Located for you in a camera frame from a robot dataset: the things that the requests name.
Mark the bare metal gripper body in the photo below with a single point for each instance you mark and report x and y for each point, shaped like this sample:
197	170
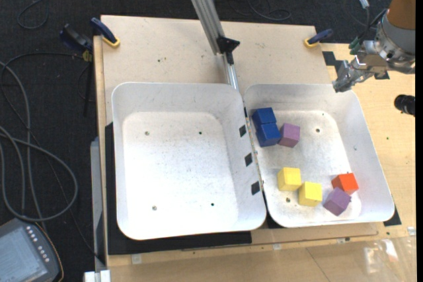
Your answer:
380	61

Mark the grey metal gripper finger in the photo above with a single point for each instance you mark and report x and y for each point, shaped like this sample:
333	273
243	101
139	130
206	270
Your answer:
343	71
347	82

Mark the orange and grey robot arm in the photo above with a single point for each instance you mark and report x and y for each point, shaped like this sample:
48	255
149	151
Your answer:
404	6

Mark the purple cube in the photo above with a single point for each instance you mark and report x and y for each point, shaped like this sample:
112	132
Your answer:
336	202
289	135

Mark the white plastic tray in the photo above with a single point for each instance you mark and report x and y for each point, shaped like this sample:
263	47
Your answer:
317	155
178	168

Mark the blue cube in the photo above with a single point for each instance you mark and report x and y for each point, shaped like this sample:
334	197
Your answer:
263	115
268	135

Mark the orange cube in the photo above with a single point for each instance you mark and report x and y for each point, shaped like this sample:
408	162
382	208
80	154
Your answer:
345	183

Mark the yellow cube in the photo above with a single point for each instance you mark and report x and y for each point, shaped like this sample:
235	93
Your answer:
289	179
310	194

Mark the pale wood board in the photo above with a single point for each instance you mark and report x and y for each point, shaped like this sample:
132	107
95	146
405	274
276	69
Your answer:
172	53

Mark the black cylinder on white bracket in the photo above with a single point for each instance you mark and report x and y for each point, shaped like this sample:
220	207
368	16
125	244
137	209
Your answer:
406	104

